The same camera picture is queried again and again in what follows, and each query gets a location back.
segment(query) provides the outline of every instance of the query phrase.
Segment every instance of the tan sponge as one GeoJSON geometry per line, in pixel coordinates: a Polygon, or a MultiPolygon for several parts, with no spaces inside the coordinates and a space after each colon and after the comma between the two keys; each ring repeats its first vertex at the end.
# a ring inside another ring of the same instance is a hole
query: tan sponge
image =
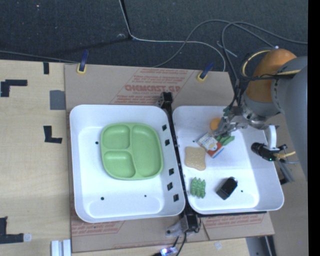
{"type": "Polygon", "coordinates": [[[184,164],[199,171],[206,169],[206,150],[203,147],[187,146],[185,148],[184,164]]]}

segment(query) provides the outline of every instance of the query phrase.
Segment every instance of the cardboard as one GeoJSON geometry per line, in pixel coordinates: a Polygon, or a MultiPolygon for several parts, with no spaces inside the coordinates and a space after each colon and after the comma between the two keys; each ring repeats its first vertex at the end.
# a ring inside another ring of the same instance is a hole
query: cardboard
{"type": "MultiPolygon", "coordinates": [[[[200,70],[87,65],[85,74],[76,64],[64,65],[67,120],[68,165],[70,182],[72,252],[89,252],[151,245],[172,245],[166,229],[179,216],[138,220],[86,223],[75,212],[69,114],[81,104],[159,105],[161,92],[172,92],[172,108],[178,106],[227,106],[233,99],[228,73],[210,71],[203,82],[200,70]]],[[[264,236],[274,234],[269,213],[240,214],[201,218],[199,233],[187,243],[264,236]]]]}

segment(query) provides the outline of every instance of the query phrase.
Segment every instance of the robotic arm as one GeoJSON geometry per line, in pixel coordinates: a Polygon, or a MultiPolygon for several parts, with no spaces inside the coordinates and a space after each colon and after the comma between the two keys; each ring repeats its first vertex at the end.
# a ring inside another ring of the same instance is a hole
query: robotic arm
{"type": "Polygon", "coordinates": [[[282,113],[293,147],[308,179],[308,57],[285,49],[269,51],[258,64],[239,106],[226,108],[214,136],[252,126],[266,130],[268,118],[282,113]]]}

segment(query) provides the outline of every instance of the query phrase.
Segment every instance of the hole in bin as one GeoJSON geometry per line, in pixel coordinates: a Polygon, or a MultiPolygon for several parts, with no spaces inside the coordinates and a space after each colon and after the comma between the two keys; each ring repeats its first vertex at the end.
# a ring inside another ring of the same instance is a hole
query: hole in bin
{"type": "Polygon", "coordinates": [[[172,185],[172,182],[170,182],[168,185],[166,185],[166,188],[169,190],[171,190],[174,186],[172,185]]]}
{"type": "Polygon", "coordinates": [[[173,196],[173,201],[175,202],[175,201],[178,201],[179,200],[179,195],[178,194],[175,194],[174,196],[173,196]]]}

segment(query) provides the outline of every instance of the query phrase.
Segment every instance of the light wood surface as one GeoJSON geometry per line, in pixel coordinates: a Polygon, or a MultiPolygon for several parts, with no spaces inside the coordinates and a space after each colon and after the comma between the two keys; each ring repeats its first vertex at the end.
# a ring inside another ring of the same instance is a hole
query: light wood surface
{"type": "MultiPolygon", "coordinates": [[[[0,244],[0,255],[50,255],[50,242],[70,239],[66,111],[50,110],[50,91],[65,90],[64,64],[0,60],[0,81],[23,79],[0,98],[0,218],[7,234],[30,233],[30,242],[0,244]],[[45,143],[43,126],[62,143],[45,143]]],[[[186,243],[180,255],[248,256],[245,238],[186,243]]],[[[79,256],[150,256],[161,246],[116,249],[79,256]]]]}

